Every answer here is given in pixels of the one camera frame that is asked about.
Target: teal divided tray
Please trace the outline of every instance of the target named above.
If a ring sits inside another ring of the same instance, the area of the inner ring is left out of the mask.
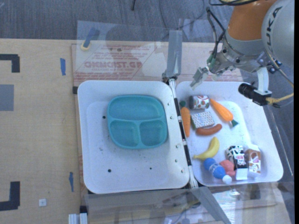
[[[114,97],[108,104],[107,120],[111,139],[123,148],[153,148],[167,139],[165,110],[152,96]]]

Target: brown sausage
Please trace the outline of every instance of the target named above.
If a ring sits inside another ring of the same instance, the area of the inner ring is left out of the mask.
[[[217,133],[222,129],[222,124],[216,124],[215,126],[211,128],[197,128],[196,134],[198,135],[211,135],[214,133]]]

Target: can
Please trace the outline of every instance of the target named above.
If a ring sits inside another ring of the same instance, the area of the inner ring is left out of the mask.
[[[210,106],[210,100],[207,95],[192,95],[189,97],[189,108],[206,109]]]

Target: toy banana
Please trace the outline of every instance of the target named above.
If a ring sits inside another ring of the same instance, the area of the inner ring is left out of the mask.
[[[210,142],[209,148],[199,155],[194,155],[193,158],[201,159],[201,160],[205,160],[206,158],[212,158],[218,152],[219,147],[220,147],[219,140],[217,139],[217,137],[213,137]]]

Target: gray square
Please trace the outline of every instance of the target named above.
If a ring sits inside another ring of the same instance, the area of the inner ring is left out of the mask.
[[[0,84],[0,111],[14,111],[13,84]]]

